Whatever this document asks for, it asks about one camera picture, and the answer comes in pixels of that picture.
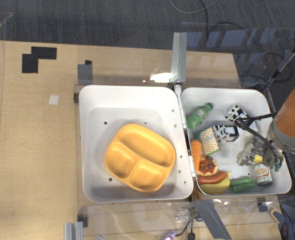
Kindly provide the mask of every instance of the metal bracket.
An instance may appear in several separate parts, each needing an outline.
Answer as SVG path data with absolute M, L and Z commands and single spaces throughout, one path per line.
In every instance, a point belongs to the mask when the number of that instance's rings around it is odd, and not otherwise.
M 187 33 L 174 33 L 170 83 L 183 83 L 186 80 L 187 44 Z
M 64 224 L 64 240 L 83 240 L 83 222 Z
M 214 239 L 231 240 L 231 236 L 224 226 L 212 200 L 195 201 L 197 213 L 203 218 L 205 225 Z

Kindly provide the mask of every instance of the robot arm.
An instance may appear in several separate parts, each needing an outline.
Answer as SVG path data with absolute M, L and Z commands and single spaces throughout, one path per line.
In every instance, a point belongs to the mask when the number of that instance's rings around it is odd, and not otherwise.
M 267 138 L 247 127 L 246 121 L 260 120 L 273 117 Z M 295 154 L 295 88 L 290 93 L 280 111 L 258 117 L 240 118 L 235 125 L 253 134 L 253 138 L 245 145 L 244 150 L 237 156 L 239 165 L 253 165 L 256 160 L 275 169 L 282 166 L 284 153 Z

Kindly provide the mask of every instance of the yellow divided plate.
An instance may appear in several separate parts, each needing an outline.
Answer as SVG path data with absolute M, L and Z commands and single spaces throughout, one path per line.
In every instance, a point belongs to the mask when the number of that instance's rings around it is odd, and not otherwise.
M 176 161 L 173 145 L 139 124 L 123 126 L 107 147 L 104 163 L 115 178 L 140 192 L 162 187 Z

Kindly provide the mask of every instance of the green soda bottle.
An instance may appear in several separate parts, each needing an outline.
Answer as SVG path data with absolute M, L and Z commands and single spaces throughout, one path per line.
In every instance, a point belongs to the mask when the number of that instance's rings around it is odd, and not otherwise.
M 191 130 L 194 130 L 199 124 L 203 123 L 205 118 L 207 118 L 208 112 L 212 109 L 213 105 L 211 103 L 206 103 L 203 107 L 198 108 L 187 118 L 187 127 Z

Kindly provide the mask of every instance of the carrot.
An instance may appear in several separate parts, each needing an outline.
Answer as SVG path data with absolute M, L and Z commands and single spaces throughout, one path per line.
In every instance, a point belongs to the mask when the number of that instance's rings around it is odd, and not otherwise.
M 199 184 L 213 184 L 223 180 L 228 174 L 225 171 L 220 171 L 212 176 L 199 176 L 197 182 Z
M 194 161 L 195 171 L 198 172 L 202 155 L 202 144 L 199 140 L 195 139 L 191 141 L 191 152 Z

